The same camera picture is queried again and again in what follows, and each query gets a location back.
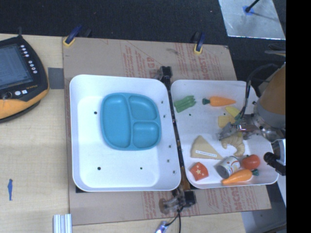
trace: black tape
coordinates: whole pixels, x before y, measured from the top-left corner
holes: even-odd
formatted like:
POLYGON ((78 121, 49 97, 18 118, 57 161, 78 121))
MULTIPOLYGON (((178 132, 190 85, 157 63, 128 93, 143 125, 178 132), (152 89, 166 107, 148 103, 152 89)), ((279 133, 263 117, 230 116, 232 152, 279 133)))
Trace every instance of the black tape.
POLYGON ((64 89, 64 69, 48 68, 50 89, 64 89))

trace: cheese slice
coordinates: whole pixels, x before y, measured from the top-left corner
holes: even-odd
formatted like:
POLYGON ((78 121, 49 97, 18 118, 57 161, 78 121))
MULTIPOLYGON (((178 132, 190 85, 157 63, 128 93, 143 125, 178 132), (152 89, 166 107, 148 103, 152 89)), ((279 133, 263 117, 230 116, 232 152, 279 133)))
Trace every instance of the cheese slice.
POLYGON ((223 128, 227 125, 227 123, 235 123, 235 119, 232 115, 226 115, 226 116, 218 116, 218 126, 219 128, 223 128))
POLYGON ((236 117, 238 113, 240 113, 240 110, 233 106, 227 106, 225 110, 228 111, 229 114, 232 115, 233 117, 236 117))
POLYGON ((192 158, 205 158, 222 160, 222 156, 201 136, 199 135, 191 148, 192 158))

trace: blue divided plate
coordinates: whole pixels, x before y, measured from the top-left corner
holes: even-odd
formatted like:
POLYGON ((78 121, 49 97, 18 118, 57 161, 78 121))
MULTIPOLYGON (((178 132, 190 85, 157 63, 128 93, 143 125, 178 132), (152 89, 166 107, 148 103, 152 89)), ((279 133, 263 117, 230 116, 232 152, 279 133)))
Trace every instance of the blue divided plate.
POLYGON ((161 139, 161 121, 154 101, 134 93, 112 93, 101 105, 106 143, 118 150, 147 150, 161 139))

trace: orange carrot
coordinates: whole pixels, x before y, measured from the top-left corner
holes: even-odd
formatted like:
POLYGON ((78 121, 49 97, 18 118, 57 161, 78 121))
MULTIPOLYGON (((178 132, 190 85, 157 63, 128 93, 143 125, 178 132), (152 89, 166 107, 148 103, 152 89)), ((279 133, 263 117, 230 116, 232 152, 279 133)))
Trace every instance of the orange carrot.
POLYGON ((248 169, 241 169, 229 176, 229 178, 222 180, 223 184, 230 184, 235 182, 248 181, 253 175, 253 172, 248 169))
POLYGON ((223 98, 223 97, 218 97, 218 96, 212 96, 209 99, 203 99, 202 103, 203 104, 209 103, 211 106, 225 106, 225 105, 230 105, 230 104, 236 103, 236 101, 233 99, 228 99, 228 98, 223 98))

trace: cardboard sheet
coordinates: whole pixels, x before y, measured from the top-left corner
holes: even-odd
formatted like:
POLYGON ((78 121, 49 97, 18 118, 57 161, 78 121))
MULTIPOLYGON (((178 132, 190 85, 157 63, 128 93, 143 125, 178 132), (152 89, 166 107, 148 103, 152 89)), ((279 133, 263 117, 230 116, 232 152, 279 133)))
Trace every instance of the cardboard sheet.
MULTIPOLYGON (((171 199, 170 191, 77 192, 72 179, 69 83, 79 74, 153 78, 161 66, 171 66, 171 81, 236 80, 226 46, 203 45, 200 55, 194 44, 76 38, 63 46, 65 109, 69 170, 69 204, 73 225, 168 218, 160 212, 160 199, 171 199)), ((197 203, 181 216, 270 209, 264 185, 195 190, 197 203)))

